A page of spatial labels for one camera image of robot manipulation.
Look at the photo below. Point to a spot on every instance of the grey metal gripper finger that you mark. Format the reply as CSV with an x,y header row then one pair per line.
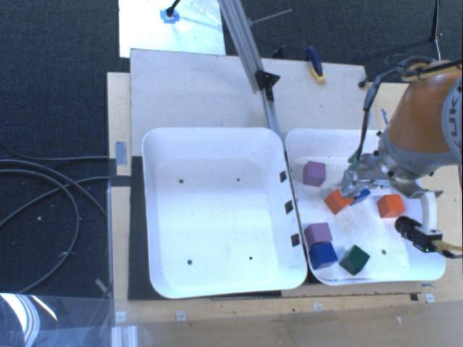
x,y
376,184
349,186

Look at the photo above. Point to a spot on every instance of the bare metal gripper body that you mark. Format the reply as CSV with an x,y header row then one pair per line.
x,y
380,170

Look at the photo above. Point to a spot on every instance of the small blue block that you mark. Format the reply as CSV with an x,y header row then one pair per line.
x,y
361,196

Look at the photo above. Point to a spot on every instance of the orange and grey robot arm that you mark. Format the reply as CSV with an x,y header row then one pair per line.
x,y
419,121

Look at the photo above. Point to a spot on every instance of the orange cube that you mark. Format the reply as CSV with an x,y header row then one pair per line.
x,y
390,206
334,202

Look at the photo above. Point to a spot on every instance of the purple cube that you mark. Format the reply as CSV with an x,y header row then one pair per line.
x,y
318,234
314,174

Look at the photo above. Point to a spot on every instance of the white plastic tray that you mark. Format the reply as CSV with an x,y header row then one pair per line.
x,y
217,212
369,230

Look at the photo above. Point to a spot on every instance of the blue cube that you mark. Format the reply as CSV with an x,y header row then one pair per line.
x,y
323,256

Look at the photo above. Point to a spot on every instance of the green cube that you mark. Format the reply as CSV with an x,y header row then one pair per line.
x,y
354,260

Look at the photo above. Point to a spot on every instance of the pale flat board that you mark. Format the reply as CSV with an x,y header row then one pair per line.
x,y
199,92

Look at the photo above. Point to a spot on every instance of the black cylinder on white bracket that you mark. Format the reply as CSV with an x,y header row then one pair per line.
x,y
416,231

